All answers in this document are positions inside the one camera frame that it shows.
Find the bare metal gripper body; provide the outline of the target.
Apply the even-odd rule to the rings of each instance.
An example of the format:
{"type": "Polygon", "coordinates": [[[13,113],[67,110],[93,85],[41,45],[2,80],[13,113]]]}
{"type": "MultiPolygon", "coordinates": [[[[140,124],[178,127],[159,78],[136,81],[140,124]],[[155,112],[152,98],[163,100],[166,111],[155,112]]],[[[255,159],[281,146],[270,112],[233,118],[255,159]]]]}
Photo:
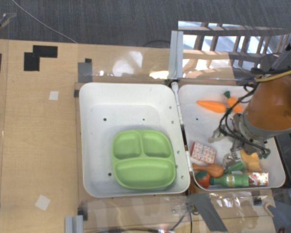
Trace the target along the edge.
{"type": "Polygon", "coordinates": [[[244,116],[241,113],[228,114],[223,117],[223,130],[225,136],[233,139],[233,150],[244,150],[246,154],[266,155],[267,140],[252,134],[245,125],[244,116]]]}

